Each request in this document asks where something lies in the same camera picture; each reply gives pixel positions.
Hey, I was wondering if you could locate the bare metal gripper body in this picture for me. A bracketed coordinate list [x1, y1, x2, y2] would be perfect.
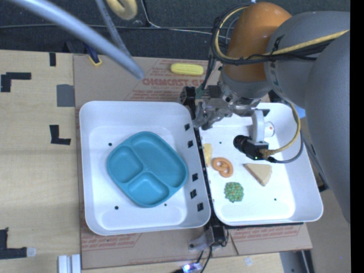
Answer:
[198, 94, 262, 125]

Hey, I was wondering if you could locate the yellow cheese wedge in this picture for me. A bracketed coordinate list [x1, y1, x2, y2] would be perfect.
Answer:
[202, 143, 214, 168]

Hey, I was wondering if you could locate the yellow corn cob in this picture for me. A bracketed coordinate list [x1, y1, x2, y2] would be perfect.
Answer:
[170, 63, 205, 77]

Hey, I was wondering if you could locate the orange pretzel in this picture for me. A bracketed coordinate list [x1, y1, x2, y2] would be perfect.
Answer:
[211, 156, 234, 179]

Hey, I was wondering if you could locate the tan triangular bread slice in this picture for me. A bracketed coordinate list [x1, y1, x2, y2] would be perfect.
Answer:
[243, 163, 273, 187]

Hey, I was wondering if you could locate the blue divided plate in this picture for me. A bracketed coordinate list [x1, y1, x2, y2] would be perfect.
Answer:
[106, 131, 189, 209]

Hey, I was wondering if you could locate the green peas cluster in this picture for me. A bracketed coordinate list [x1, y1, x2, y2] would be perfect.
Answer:
[224, 181, 246, 204]

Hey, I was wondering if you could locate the brown cardboard board red print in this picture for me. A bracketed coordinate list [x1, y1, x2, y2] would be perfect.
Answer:
[72, 54, 313, 270]

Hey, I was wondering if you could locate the white plastic tray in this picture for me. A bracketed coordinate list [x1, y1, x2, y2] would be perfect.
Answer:
[78, 100, 212, 236]
[198, 102, 324, 226]

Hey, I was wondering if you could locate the black block with thin wires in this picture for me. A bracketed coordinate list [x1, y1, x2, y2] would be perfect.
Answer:
[181, 86, 197, 109]
[209, 224, 229, 246]

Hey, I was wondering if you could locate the black cylinder on white bracket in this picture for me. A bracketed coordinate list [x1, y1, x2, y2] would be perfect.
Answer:
[233, 109, 275, 161]

